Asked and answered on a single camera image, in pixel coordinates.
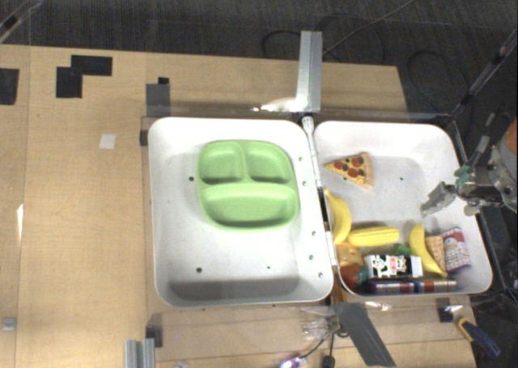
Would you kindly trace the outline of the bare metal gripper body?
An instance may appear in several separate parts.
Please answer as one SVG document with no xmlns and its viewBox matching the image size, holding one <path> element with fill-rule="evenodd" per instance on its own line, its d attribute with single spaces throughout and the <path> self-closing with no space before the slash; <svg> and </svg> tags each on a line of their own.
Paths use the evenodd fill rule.
<svg viewBox="0 0 518 368">
<path fill-rule="evenodd" d="M 496 186 L 495 167 L 469 167 L 456 171 L 456 193 L 471 206 L 503 205 L 503 195 Z"/>
</svg>

